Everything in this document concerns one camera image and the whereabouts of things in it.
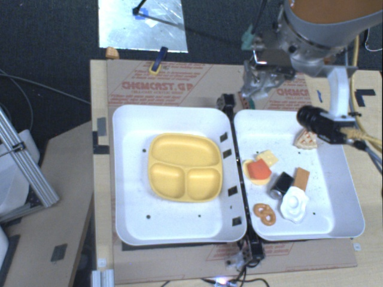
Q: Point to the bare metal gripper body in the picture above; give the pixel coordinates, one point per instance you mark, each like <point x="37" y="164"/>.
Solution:
<point x="278" y="59"/>

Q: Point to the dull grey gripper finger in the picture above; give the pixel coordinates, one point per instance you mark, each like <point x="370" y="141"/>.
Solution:
<point x="276" y="81"/>
<point x="250" y="82"/>

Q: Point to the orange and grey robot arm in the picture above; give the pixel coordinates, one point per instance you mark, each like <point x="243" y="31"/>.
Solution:
<point x="329" y="7"/>

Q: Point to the red toy with green tip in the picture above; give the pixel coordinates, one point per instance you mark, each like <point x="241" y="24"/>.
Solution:
<point x="243" y="101"/>

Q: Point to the tan pizza slice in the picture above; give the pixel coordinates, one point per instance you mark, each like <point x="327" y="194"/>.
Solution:
<point x="305" y="140"/>

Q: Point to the brown cardboard board red print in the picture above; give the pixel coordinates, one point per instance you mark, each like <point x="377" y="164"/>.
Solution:
<point x="179" y="82"/>

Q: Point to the yellow cheese slice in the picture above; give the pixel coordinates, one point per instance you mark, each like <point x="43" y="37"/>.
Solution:
<point x="269" y="156"/>

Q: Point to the thin black rod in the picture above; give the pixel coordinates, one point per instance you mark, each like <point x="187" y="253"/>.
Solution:
<point x="239" y="166"/>

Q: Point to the orange red wedge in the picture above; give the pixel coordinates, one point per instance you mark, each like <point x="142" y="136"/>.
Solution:
<point x="258" y="169"/>

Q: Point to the pale yellow round bread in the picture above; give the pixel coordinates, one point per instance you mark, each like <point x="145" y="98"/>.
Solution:
<point x="257" y="181"/>

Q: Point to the yellow divided plate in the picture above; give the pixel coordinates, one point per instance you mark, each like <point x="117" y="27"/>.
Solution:
<point x="182" y="154"/>

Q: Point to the brown biscuit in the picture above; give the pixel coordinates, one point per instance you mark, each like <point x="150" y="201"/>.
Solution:
<point x="301" y="178"/>

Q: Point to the black can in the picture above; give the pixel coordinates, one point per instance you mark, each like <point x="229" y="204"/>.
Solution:
<point x="281" y="184"/>

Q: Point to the white plastic tray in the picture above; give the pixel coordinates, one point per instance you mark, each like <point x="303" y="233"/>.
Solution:
<point x="134" y="214"/>
<point x="329" y="190"/>

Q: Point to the white fried egg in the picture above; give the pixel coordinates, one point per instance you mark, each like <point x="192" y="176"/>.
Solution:
<point x="294" y="205"/>

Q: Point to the orange pretzel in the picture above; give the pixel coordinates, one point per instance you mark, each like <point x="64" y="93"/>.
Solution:
<point x="264" y="214"/>

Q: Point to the black cylinder on white bracket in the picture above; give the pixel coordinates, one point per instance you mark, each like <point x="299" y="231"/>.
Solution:
<point x="338" y="94"/>

